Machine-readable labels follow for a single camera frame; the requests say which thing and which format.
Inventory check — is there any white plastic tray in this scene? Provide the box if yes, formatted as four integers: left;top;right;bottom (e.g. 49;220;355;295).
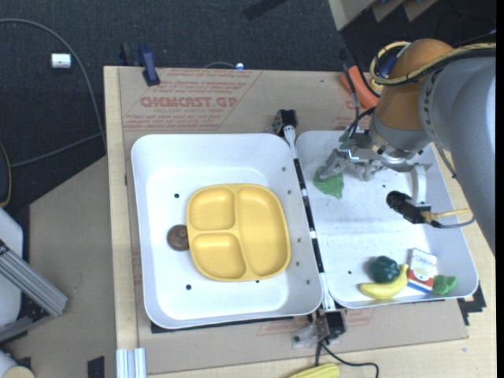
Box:
130;132;324;329
294;130;480;309

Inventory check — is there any black block with thin wires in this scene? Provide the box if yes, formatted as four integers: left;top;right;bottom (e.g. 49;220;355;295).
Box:
270;109;298;135
291;309;348;349

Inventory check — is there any yellow divided plate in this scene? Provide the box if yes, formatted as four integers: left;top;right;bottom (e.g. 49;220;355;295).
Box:
185;183;293;284

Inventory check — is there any green broccoli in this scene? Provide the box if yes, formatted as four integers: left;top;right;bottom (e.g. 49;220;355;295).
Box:
431;274;458;297

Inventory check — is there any green lettuce leaf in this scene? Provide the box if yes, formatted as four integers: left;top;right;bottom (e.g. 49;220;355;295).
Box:
313;165;345;201

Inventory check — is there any brown chocolate swirl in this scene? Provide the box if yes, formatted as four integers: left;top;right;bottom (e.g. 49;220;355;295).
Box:
166;224;192;254

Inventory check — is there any brown cardboard board, red print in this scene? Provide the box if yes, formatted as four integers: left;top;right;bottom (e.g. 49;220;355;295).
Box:
117;67;470;376

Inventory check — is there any thin black and white rod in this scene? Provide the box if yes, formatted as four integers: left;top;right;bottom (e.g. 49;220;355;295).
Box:
283;125;336;311

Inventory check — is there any dark green bell pepper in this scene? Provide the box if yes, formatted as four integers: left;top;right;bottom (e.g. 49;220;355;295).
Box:
369;255;402;284

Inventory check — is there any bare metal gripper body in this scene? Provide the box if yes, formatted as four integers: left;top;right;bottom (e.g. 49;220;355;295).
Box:
340;132;419;172

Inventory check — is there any yellow banana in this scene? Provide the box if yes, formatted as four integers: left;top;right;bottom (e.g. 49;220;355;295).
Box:
358;263;410;301

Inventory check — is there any white red blue carton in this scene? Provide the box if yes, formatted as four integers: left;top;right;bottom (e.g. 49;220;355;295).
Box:
406;247;439;295

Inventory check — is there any black cylinder on white bracket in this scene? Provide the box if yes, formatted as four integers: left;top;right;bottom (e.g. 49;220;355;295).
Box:
385;162;434;225

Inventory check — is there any yellow corn cob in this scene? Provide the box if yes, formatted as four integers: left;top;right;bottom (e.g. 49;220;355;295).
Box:
286;362;341;378

